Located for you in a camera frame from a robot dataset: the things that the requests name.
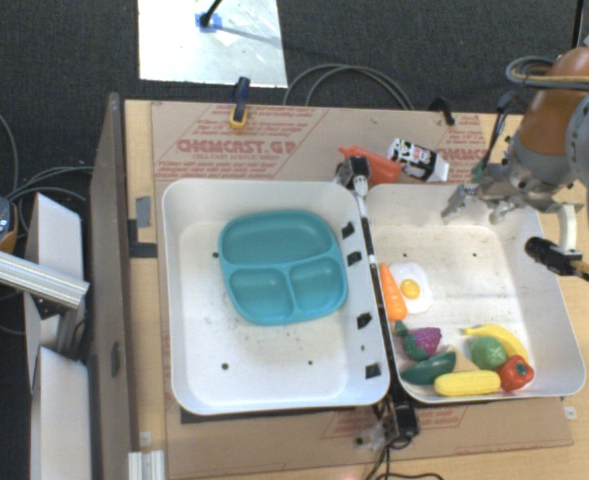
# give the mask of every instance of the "white power strip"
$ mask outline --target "white power strip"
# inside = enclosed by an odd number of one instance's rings
[[[130,452],[129,480],[165,480],[165,454],[163,450],[150,453]]]

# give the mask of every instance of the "fried egg toy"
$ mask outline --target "fried egg toy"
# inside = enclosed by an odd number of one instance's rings
[[[390,272],[401,289],[409,314],[423,313],[434,302],[427,274],[418,263],[392,263]]]

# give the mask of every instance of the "white tray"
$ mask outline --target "white tray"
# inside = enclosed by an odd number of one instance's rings
[[[530,355],[535,380],[516,394],[468,398],[438,396],[431,386],[403,382],[424,403],[567,396],[585,382],[585,366],[556,276],[524,252],[532,236],[543,236],[530,208],[509,213],[498,225],[488,221],[487,207],[470,201],[459,217],[444,225],[440,212],[452,185],[379,185],[367,197],[377,260],[416,262],[427,273],[434,293],[429,311],[408,315],[410,329],[434,326],[442,344],[469,357],[471,337],[464,327],[495,323],[512,331]],[[413,364],[394,338],[400,370]]]
[[[213,257],[227,222],[249,213],[299,209],[334,232],[347,268],[348,294],[329,316],[284,326],[244,320]],[[371,405],[390,374],[358,207],[344,188],[319,182],[179,180],[162,198],[161,269],[167,279],[174,395],[190,412],[211,415]],[[343,239],[352,222],[355,232]],[[372,320],[359,329],[357,318]],[[368,366],[380,374],[366,378]]]

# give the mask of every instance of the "blue plate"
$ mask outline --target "blue plate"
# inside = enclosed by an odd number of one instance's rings
[[[219,237],[225,286],[236,310],[258,325],[319,318],[343,305],[347,276],[327,223],[302,210],[245,215]]]

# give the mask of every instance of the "wooden table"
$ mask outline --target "wooden table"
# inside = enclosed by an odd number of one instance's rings
[[[137,194],[153,193],[152,173],[152,123],[150,102],[126,102],[126,161],[128,165],[128,218],[136,217]],[[489,137],[493,125],[492,115],[480,116],[485,137]],[[506,129],[511,133],[518,125],[518,118],[510,118]],[[582,186],[566,191],[571,200],[583,200]],[[558,237],[555,216],[541,216],[546,236]],[[579,236],[577,247],[589,263],[589,226],[587,212],[578,214]],[[154,215],[152,226],[139,229],[139,241],[156,242]],[[158,305],[158,277],[155,259],[138,258],[131,262],[132,269],[132,327],[135,343],[135,371],[139,427],[152,435],[152,448],[165,446],[164,395],[159,386],[163,384],[161,361],[160,317],[158,312],[146,311],[146,307]],[[587,370],[584,388],[567,398],[564,405],[575,412],[570,421],[574,445],[561,448],[546,448],[518,452],[486,453],[436,459],[396,461],[392,472],[420,474],[433,471],[447,480],[492,478],[589,478],[589,285],[578,279],[560,279],[570,318],[583,354]],[[307,469],[279,473],[263,473],[241,476],[226,476],[227,479],[256,480],[347,480],[363,478],[370,465],[336,468]]]

